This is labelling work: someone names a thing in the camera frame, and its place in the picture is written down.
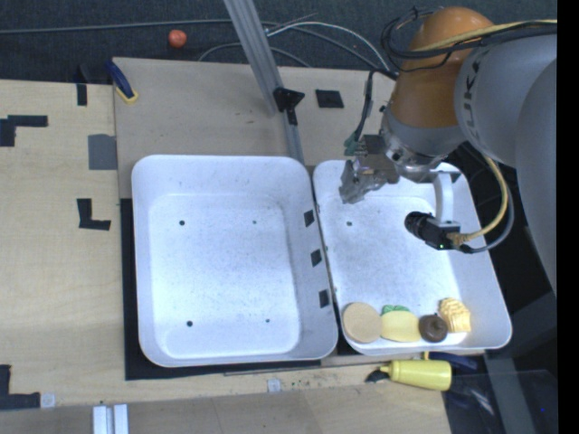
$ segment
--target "brown donut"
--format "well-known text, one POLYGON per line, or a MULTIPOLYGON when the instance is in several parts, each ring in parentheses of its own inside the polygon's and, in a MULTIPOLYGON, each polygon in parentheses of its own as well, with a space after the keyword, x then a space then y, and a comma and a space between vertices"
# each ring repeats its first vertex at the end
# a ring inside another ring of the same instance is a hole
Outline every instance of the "brown donut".
POLYGON ((425 315, 418 322, 420 336, 429 343, 439 343, 449 333, 446 322, 437 315, 425 315))

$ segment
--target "black mat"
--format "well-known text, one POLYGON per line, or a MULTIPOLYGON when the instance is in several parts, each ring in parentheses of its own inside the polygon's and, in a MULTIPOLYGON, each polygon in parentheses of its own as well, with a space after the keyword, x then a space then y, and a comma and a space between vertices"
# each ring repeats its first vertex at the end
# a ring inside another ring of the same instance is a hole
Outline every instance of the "black mat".
POLYGON ((137 280, 135 276, 135 239, 131 199, 120 200, 121 243, 123 265, 123 305, 125 321, 125 379, 150 380, 180 378, 209 373, 236 373, 256 370, 316 368, 320 361, 219 364, 166 368, 152 363, 143 354, 138 342, 137 280))

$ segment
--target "sink basin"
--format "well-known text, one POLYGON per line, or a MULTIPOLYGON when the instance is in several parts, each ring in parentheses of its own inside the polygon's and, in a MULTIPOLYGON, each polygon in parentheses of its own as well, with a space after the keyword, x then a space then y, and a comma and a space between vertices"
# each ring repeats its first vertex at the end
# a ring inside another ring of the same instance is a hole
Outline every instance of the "sink basin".
MULTIPOLYGON (((326 161, 313 174, 319 222, 326 244, 340 318, 346 307, 363 302, 380 313, 383 306, 403 306, 417 316, 438 313, 441 300, 454 297, 471 312, 469 333, 450 333, 439 343, 420 339, 395 342, 377 339, 360 344, 347 335, 359 353, 372 356, 430 351, 478 354, 508 343, 510 316, 489 252, 463 254, 435 250, 412 236, 404 227, 409 212, 436 213, 432 184, 416 184, 401 178, 369 192, 364 200, 343 204, 339 195, 345 161, 326 161)), ((460 173, 442 163, 439 172, 460 173)), ((452 184, 453 220, 463 232, 480 229, 469 184, 463 175, 452 184)), ((483 246, 478 238, 469 244, 483 246)))
POLYGON ((138 338, 165 367, 317 360, 337 343, 311 180, 288 157, 132 171, 138 338))

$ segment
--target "blue clamp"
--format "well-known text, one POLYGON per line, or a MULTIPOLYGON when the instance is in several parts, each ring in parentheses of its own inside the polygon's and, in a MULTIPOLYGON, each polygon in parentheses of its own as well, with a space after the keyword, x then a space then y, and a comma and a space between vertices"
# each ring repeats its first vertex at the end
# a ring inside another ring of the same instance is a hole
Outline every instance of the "blue clamp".
POLYGON ((125 74, 123 74, 123 72, 119 69, 119 66, 117 66, 113 61, 108 60, 105 62, 105 69, 109 73, 109 76, 112 78, 113 83, 117 85, 115 90, 122 98, 122 100, 129 105, 137 101, 137 91, 131 88, 127 78, 125 77, 125 74))

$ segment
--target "cord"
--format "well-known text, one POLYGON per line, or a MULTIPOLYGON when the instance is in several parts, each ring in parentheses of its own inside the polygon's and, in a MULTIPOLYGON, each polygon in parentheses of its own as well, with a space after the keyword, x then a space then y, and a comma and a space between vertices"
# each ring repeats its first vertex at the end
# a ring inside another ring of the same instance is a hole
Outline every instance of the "cord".
POLYGON ((327 23, 320 23, 317 21, 303 21, 303 22, 299 22, 299 23, 294 23, 294 24, 288 24, 285 25, 284 27, 281 27, 280 29, 277 29, 273 32, 269 32, 268 29, 265 30, 265 33, 268 37, 272 37, 273 35, 276 35, 278 33, 283 33, 285 31, 287 31, 288 29, 291 28, 296 28, 296 27, 300 27, 300 26, 304 26, 304 25, 319 25, 322 27, 329 27, 330 29, 337 29, 339 31, 344 31, 346 33, 349 33, 351 35, 354 35, 358 40, 361 40, 363 43, 365 43, 365 45, 370 48, 370 50, 372 50, 372 52, 375 54, 376 58, 378 58, 378 60, 380 60, 380 62, 382 63, 382 65, 384 66, 384 68, 387 71, 391 70, 391 67, 388 66, 388 64, 386 63, 386 61, 384 60, 384 58, 380 55, 380 53, 378 52, 378 50, 374 47, 373 44, 371 44, 367 39, 365 39, 362 35, 360 35, 359 33, 355 33, 354 31, 351 31, 350 29, 347 29, 346 27, 342 27, 339 25, 335 25, 335 24, 327 24, 327 23))
POLYGON ((474 240, 475 238, 478 238, 479 236, 485 235, 489 231, 494 230, 505 216, 505 213, 507 212, 507 208, 509 206, 508 202, 512 199, 509 198, 510 190, 508 189, 507 183, 505 182, 503 174, 500 172, 500 169, 498 168, 497 164, 489 157, 487 156, 483 157, 487 162, 487 164, 489 165, 490 169, 492 170, 493 174, 497 177, 498 185, 500 186, 501 192, 500 208, 498 209, 497 216, 493 219, 493 221, 489 223, 489 225, 478 231, 474 231, 473 233, 457 233, 457 232, 448 233, 446 235, 447 238, 451 240, 452 243, 457 247, 461 246, 463 243, 467 241, 474 240))
MULTIPOLYGON (((234 43, 225 43, 223 45, 217 45, 216 47, 213 47, 209 50, 207 50, 206 52, 202 53, 201 56, 197 59, 198 61, 203 61, 208 55, 210 55, 213 52, 217 52, 219 50, 225 49, 225 48, 236 48, 236 47, 241 47, 242 44, 240 42, 234 42, 234 43)), ((310 64, 307 64, 305 61, 303 61, 301 58, 298 58, 297 56, 294 56, 293 54, 289 53, 289 52, 285 52, 284 50, 281 50, 279 48, 275 48, 275 47, 270 47, 272 52, 276 52, 279 54, 282 54, 284 56, 287 56, 288 58, 292 59, 293 61, 301 64, 302 66, 306 67, 306 68, 311 68, 310 64)))
MULTIPOLYGON (((472 185, 472 182, 475 180, 475 178, 477 178, 481 173, 488 171, 489 167, 487 166, 485 161, 480 157, 480 151, 478 149, 476 149, 471 143, 469 143, 469 142, 462 143, 457 148, 457 152, 462 152, 462 151, 465 152, 466 154, 468 154, 472 159, 477 161, 481 166, 479 171, 477 171, 469 180, 469 184, 472 185)), ((513 185, 514 188, 518 187, 517 182, 513 182, 512 180, 507 178, 507 176, 505 175, 505 168, 504 167, 502 168, 501 172, 502 172, 503 177, 505 178, 505 181, 507 182, 508 186, 513 185)))
POLYGON ((513 226, 515 224, 515 204, 513 204, 513 195, 510 191, 510 188, 507 186, 508 192, 508 218, 507 218, 507 225, 505 225, 505 229, 500 233, 500 235, 493 240, 491 243, 483 246, 482 248, 471 248, 466 244, 460 246, 460 250, 463 252, 467 252, 469 254, 477 254, 479 252, 485 252, 487 250, 491 250, 496 248, 501 242, 503 242, 507 236, 511 233, 513 226))
POLYGON ((374 77, 374 74, 377 72, 384 75, 385 77, 388 77, 389 79, 395 80, 395 77, 393 77, 393 74, 390 71, 376 68, 368 72, 368 79, 366 80, 364 87, 364 106, 362 107, 362 117, 360 118, 360 122, 358 123, 358 126, 356 127, 354 132, 352 132, 344 142, 344 146, 346 147, 346 150, 344 151, 345 156, 352 156, 355 153, 358 141, 362 136, 365 120, 370 115, 370 109, 372 108, 372 89, 373 89, 372 78, 374 77))
POLYGON ((419 9, 413 7, 405 15, 399 18, 395 18, 390 23, 385 25, 380 37, 380 43, 389 60, 399 71, 406 70, 399 66, 394 58, 401 60, 422 60, 439 55, 445 55, 443 60, 435 65, 424 66, 408 71, 435 69, 442 66, 450 58, 451 54, 457 50, 466 50, 481 45, 488 45, 489 43, 506 42, 525 37, 547 35, 557 32, 556 20, 531 20, 510 24, 495 24, 487 28, 459 34, 417 50, 401 50, 395 45, 395 32, 399 31, 402 29, 402 27, 411 22, 430 16, 439 9, 440 8, 419 9))
MULTIPOLYGON (((43 28, 31 28, 31 29, 4 29, 0 30, 0 35, 27 35, 36 33, 76 33, 76 32, 90 32, 90 31, 111 31, 111 30, 121 30, 121 29, 137 29, 143 27, 156 27, 156 26, 178 26, 178 25, 196 25, 196 24, 233 24, 231 19, 194 19, 194 20, 181 20, 181 21, 156 21, 151 23, 127 23, 127 24, 102 24, 102 25, 80 25, 80 26, 69 26, 69 27, 43 27, 43 28)), ((284 24, 275 23, 271 21, 262 22, 265 26, 273 26, 275 28, 284 27, 284 24)), ((307 29, 302 29, 300 27, 288 27, 292 31, 304 33, 310 35, 325 42, 331 43, 336 47, 349 52, 350 54, 356 56, 358 60, 362 61, 364 64, 368 65, 370 68, 377 68, 376 64, 368 60, 365 56, 352 50, 343 43, 334 40, 330 37, 326 37, 321 33, 315 33, 307 29)))

